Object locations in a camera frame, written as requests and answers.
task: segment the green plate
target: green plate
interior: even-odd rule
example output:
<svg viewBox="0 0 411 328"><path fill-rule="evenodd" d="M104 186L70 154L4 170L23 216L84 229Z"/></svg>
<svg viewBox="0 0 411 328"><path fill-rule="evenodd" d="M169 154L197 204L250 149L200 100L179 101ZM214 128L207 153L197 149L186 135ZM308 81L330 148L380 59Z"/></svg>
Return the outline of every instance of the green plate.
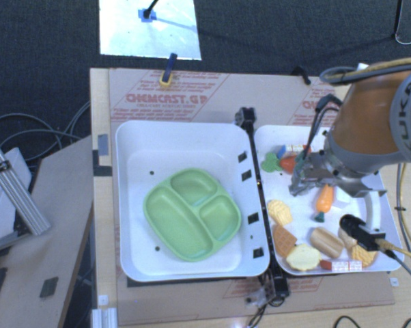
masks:
<svg viewBox="0 0 411 328"><path fill-rule="evenodd" d="M209 173L185 169L155 186L143 210L167 247L186 261L216 253L240 228L236 203Z"/></svg>

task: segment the blue clip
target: blue clip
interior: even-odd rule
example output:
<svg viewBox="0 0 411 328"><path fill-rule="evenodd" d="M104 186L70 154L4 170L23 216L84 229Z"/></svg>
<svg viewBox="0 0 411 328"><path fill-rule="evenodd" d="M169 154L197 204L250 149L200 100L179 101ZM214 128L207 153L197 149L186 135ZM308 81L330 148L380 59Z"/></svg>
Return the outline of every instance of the blue clip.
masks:
<svg viewBox="0 0 411 328"><path fill-rule="evenodd" d="M169 86L172 81L172 69L175 65L178 55L176 53L171 53L169 60L166 65L166 70L162 73L160 80L158 81L162 86Z"/></svg>
<svg viewBox="0 0 411 328"><path fill-rule="evenodd" d="M142 10L138 10L138 15L139 18L142 22L144 23L151 23L152 21L157 21L157 14L155 13L155 11L151 10L151 14L149 18L145 18L143 13L146 11L145 8L143 8Z"/></svg>

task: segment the yellow cable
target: yellow cable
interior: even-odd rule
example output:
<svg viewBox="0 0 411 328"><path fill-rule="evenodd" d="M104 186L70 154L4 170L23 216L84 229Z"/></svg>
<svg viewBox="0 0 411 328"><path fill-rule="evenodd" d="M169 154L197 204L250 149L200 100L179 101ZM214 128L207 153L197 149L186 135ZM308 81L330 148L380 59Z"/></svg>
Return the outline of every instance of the yellow cable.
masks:
<svg viewBox="0 0 411 328"><path fill-rule="evenodd" d="M374 70L381 70L381 69L387 69L387 68L393 68L393 67L397 67L397 66L405 66L407 64L411 64L411 57L408 58L401 58L401 59L394 59L393 61L387 61L387 62L381 62L381 63L377 63L374 64L372 66L368 66L365 69L362 70L354 70L351 72L346 72L346 76L353 76L353 75L357 75L357 74L365 74L366 72L372 72ZM338 79L338 78L342 78L344 76L344 74L334 74L334 75L330 75L330 76L326 76L326 79Z"/></svg>
<svg viewBox="0 0 411 328"><path fill-rule="evenodd" d="M378 238L375 240L375 242L383 249L386 250L395 250L398 251L400 253L403 253L404 255L410 256L411 257L411 253L407 250L404 250L402 248L398 248L395 245L393 245L391 242L388 242L386 239L383 238Z"/></svg>
<svg viewBox="0 0 411 328"><path fill-rule="evenodd" d="M400 175L400 179L399 179L399 203L400 205L403 205L403 180L404 180L404 175L405 175L405 171L406 171L406 166L407 164L403 165L403 169L401 170L401 175ZM409 231L409 227L406 223L406 219L404 218L404 210L400 209L400 214L401 214L401 220L403 221L403 226L404 226L404 230L406 231L406 234L409 238L409 241L411 242L411 235L410 235L410 231Z"/></svg>

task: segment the dark floor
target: dark floor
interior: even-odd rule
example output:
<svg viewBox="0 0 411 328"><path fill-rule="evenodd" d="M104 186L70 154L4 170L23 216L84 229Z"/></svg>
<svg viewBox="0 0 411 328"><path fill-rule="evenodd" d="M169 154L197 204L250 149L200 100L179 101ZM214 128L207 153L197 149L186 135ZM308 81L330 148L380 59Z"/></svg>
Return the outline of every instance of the dark floor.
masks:
<svg viewBox="0 0 411 328"><path fill-rule="evenodd" d="M411 56L411 45L391 38L397 0L194 0L202 61L177 61L180 70L289 74L300 65L318 75ZM164 68L165 60L99 54L98 0L0 0L0 115L26 113L64 131L89 100L92 67ZM411 0L399 30L411 40ZM0 143L40 128L34 119L0 121ZM90 133L89 112L74 133ZM45 151L53 138L25 134L3 146L25 157ZM37 159L31 162L36 165ZM66 327L88 326L92 268L89 250Z"/></svg>

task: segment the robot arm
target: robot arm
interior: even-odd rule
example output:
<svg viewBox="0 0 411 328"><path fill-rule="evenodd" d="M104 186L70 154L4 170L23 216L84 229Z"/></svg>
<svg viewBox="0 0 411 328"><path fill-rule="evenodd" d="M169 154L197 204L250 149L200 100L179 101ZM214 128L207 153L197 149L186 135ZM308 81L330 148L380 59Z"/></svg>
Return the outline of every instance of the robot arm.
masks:
<svg viewBox="0 0 411 328"><path fill-rule="evenodd" d="M318 126L314 122L312 131ZM371 208L374 196L385 191L374 191L362 178L385 165L411 162L411 71L401 69L353 84L326 135L324 149L304 154L297 161L289 186L292 195L329 184L352 197L364 197ZM365 237L361 234L364 228L363 233L374 239L380 236L374 232L380 219L368 215L367 223L348 215L341 227L358 240ZM363 243L367 249L376 247L373 241Z"/></svg>

